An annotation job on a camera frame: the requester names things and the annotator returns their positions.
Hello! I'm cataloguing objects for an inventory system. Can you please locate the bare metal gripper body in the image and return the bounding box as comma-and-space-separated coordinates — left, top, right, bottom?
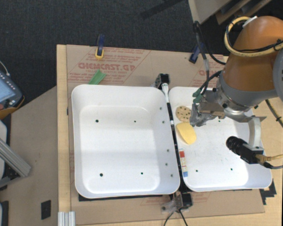
196, 88, 254, 124

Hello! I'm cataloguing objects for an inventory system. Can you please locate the brown chocolate chip biscuit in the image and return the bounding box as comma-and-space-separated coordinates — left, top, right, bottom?
175, 105, 192, 123

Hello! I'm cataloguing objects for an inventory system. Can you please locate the pale yellow oval slice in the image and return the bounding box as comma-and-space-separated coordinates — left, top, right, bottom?
175, 122, 198, 146

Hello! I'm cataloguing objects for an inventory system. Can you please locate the thin black and white rod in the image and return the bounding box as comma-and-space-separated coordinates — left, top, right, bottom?
158, 83, 189, 194

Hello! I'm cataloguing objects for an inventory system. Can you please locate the white plastic tray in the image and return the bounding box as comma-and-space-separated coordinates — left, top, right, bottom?
67, 83, 184, 202
164, 86, 276, 195

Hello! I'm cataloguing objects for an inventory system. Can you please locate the white red blue packet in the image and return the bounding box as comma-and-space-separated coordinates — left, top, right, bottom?
177, 148, 190, 178

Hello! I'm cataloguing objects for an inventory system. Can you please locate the brown cardboard board red print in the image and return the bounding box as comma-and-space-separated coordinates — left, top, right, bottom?
60, 44, 271, 226

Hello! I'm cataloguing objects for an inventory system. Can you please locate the green plastic strip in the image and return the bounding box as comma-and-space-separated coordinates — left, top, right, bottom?
88, 69, 107, 86

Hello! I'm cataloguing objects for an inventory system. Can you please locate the black cylinder on white bracket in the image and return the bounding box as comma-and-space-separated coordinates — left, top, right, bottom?
225, 114, 266, 165

